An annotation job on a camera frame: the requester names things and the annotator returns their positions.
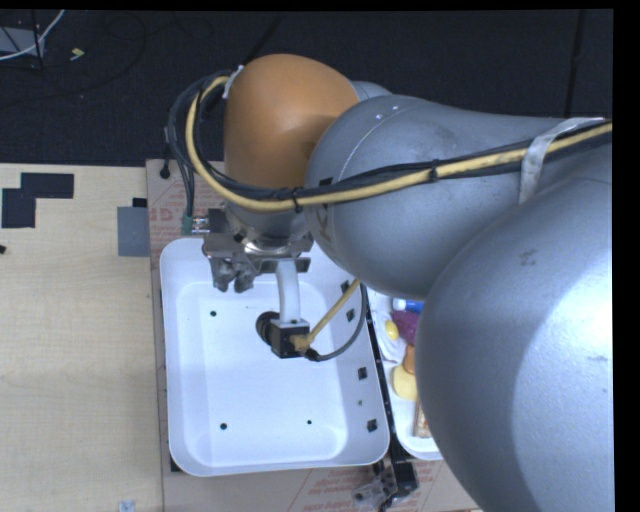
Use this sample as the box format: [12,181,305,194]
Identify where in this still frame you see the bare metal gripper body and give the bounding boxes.
[201,208,315,275]

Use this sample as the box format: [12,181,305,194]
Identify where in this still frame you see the white plastic tray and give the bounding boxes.
[366,285,446,463]
[158,236,392,478]

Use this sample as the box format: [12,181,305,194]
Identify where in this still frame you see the yellow and tan toy food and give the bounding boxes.
[390,344,420,402]

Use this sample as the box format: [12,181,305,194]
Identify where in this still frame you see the black cylinder on white bracket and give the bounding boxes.
[255,257,313,360]

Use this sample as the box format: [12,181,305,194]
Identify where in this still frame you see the brown packet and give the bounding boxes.
[412,398,433,440]

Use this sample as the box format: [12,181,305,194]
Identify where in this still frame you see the black block with thin wires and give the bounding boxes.
[388,458,421,503]

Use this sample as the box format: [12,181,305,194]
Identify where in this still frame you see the purple grapes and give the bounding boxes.
[390,309,420,347]

